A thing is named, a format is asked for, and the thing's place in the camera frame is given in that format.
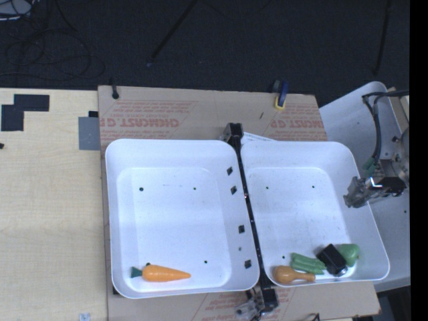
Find black cylinder on white bracket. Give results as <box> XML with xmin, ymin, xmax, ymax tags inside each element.
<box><xmin>368</xmin><ymin>176</ymin><xmax>409</xmax><ymax>199</ymax></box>

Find black box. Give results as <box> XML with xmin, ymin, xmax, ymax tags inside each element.
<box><xmin>316</xmin><ymin>243</ymin><xmax>349</xmax><ymax>278</ymax></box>

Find green pepper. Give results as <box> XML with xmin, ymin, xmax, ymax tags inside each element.
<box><xmin>338</xmin><ymin>243</ymin><xmax>361</xmax><ymax>268</ymax></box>

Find brown cardboard board red print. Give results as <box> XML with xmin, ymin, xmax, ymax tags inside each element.
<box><xmin>97</xmin><ymin>85</ymin><xmax>383</xmax><ymax>321</ymax></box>

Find orange carrot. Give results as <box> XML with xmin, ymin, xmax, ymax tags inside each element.
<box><xmin>130</xmin><ymin>263</ymin><xmax>192</xmax><ymax>284</ymax></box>

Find green bean pods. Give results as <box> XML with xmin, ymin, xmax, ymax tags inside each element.
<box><xmin>289</xmin><ymin>252</ymin><xmax>327</xmax><ymax>276</ymax></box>

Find orange gourd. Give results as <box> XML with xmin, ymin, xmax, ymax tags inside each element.
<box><xmin>272</xmin><ymin>265</ymin><xmax>316</xmax><ymax>286</ymax></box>

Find thin black rod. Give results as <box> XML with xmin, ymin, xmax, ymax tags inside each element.
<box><xmin>231</xmin><ymin>135</ymin><xmax>272</xmax><ymax>290</ymax></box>

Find white plastic tray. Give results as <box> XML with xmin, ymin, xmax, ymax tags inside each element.
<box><xmin>239</xmin><ymin>140</ymin><xmax>391</xmax><ymax>288</ymax></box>
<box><xmin>105</xmin><ymin>138</ymin><xmax>261</xmax><ymax>300</ymax></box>

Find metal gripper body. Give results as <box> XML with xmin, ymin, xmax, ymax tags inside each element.
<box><xmin>378</xmin><ymin>126</ymin><xmax>411</xmax><ymax>181</ymax></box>

